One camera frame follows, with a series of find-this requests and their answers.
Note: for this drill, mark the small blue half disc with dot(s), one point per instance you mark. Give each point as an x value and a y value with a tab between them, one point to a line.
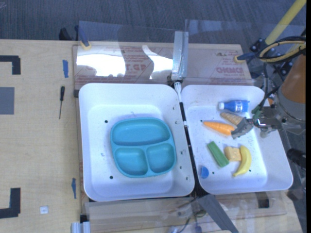
204	172

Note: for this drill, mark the white plastic tray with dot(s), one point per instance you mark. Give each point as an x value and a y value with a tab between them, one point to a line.
267	159
97	142

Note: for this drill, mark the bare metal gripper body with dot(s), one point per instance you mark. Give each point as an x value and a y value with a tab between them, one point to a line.
269	120

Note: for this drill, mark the yellow banana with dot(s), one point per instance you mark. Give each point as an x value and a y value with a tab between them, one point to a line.
246	158

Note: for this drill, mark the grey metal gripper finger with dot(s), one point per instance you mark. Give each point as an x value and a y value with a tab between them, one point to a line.
245	121
239	131

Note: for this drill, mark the black screwdriver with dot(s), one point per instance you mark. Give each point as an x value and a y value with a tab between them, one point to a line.
61	98

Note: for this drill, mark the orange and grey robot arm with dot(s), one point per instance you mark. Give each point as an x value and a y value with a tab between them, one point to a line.
292	86

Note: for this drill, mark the orange carrot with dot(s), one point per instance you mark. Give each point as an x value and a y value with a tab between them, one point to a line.
218	127

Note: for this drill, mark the yellow cheese wedge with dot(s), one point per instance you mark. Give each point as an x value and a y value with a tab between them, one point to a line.
232	154

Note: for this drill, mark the blue bottle white cap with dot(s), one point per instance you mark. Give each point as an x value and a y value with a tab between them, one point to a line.
234	105

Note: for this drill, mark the green stick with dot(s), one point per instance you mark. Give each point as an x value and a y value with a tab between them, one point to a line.
218	154

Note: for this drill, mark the blue divided plate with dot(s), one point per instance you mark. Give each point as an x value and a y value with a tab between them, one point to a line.
142	132

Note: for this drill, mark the tan waffle ice cream cone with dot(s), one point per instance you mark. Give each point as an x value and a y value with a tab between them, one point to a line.
230	117

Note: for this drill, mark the brown cardboard board red print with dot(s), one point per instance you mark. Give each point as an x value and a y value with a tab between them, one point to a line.
213	67

